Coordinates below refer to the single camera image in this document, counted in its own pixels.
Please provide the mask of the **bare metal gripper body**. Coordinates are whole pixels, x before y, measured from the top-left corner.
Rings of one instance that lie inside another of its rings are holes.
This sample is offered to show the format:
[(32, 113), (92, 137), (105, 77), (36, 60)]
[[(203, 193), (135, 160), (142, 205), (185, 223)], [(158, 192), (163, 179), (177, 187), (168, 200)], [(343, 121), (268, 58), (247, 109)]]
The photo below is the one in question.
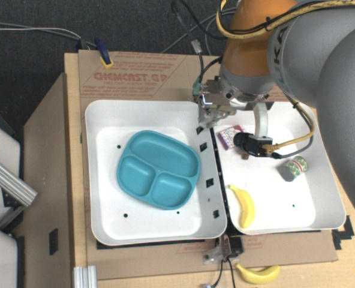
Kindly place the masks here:
[(274, 101), (268, 101), (268, 94), (247, 94), (219, 76), (194, 88), (194, 101), (206, 111), (231, 113), (236, 110), (253, 110), (257, 104), (264, 104), (270, 110)]

